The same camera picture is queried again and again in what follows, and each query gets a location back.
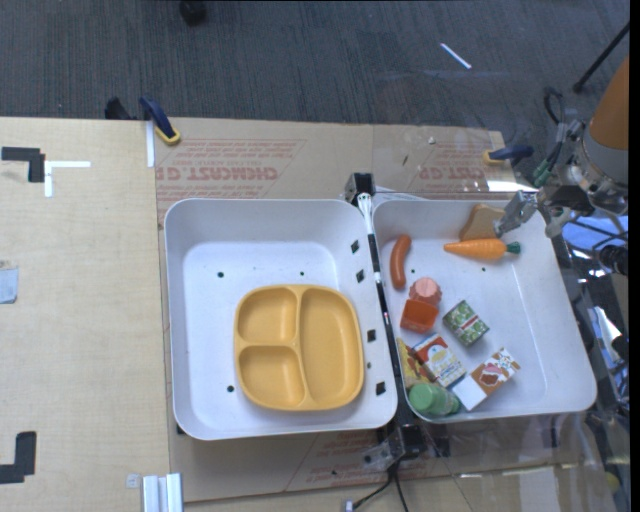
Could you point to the green plastic bottle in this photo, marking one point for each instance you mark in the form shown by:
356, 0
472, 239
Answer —
430, 399

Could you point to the yellow and red packet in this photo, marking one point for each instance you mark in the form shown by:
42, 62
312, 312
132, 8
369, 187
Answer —
411, 372

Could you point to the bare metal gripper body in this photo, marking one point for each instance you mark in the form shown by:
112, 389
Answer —
575, 196

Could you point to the red and white carton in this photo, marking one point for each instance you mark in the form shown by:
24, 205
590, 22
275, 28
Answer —
440, 360

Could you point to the brown and white carton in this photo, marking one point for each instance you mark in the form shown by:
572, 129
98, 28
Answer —
492, 375

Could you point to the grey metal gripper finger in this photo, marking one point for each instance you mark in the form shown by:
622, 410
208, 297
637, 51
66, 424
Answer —
518, 210
557, 222

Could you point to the black cylinder on white bracket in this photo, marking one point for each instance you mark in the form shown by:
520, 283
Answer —
614, 259

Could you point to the white plastic tray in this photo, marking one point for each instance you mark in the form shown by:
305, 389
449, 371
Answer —
535, 330
210, 310

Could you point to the pink fluted toy cake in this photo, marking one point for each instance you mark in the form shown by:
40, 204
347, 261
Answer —
426, 290

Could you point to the orange square cup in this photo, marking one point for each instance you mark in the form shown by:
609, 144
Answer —
417, 317

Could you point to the orange toy carrot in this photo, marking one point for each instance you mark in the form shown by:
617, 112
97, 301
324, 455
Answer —
475, 248

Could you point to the thin black and white rod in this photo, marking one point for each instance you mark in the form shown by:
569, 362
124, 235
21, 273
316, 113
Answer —
373, 250

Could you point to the orange toy sausage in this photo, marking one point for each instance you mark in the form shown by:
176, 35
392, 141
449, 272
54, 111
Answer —
398, 265

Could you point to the green small can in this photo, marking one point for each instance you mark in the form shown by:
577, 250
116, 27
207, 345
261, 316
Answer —
465, 323

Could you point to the brown toy bread slice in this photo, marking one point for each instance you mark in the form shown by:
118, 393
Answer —
479, 224

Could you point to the yellow divided plate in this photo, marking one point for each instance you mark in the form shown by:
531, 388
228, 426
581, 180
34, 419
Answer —
325, 345

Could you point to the brown cardboard board red print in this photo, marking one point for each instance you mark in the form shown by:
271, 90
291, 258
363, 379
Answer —
310, 160

